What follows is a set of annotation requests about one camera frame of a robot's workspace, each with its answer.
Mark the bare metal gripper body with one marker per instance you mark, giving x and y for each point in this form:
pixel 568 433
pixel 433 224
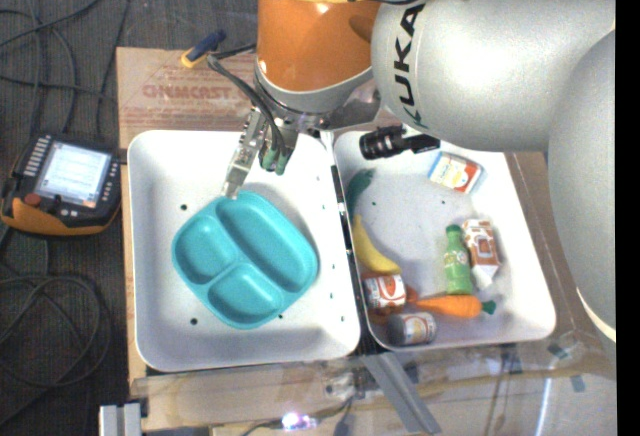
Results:
pixel 287 123

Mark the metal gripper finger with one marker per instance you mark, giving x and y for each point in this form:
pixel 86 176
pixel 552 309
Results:
pixel 239 169

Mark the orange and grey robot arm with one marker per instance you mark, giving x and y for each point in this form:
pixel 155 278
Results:
pixel 480 64

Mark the blue divided plate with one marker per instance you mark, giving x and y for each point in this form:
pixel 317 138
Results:
pixel 245 259

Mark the brown cardboard board red print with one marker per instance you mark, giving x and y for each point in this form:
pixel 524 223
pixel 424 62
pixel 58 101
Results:
pixel 165 94

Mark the yellow banana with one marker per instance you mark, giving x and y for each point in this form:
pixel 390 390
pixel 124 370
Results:
pixel 370 251

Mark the white plastic tray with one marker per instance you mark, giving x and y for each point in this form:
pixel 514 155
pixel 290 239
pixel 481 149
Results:
pixel 160 324
pixel 415 214

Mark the white and orange carton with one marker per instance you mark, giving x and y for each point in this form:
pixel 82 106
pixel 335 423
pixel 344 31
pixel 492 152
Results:
pixel 452 172

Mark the red and white can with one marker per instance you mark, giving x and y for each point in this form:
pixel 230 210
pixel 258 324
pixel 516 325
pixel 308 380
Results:
pixel 384 290

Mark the green bottle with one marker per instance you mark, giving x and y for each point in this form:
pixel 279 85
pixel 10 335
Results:
pixel 457 264

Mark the brown and white carton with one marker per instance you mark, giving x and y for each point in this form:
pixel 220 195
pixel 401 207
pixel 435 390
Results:
pixel 481 244

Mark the grey can orange label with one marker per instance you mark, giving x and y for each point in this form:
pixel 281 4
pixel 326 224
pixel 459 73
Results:
pixel 412 328

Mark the orange carrot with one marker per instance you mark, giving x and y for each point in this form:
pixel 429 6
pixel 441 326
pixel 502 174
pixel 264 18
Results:
pixel 450 306

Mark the black cylinder on white bracket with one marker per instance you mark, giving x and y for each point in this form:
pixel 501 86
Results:
pixel 385 142

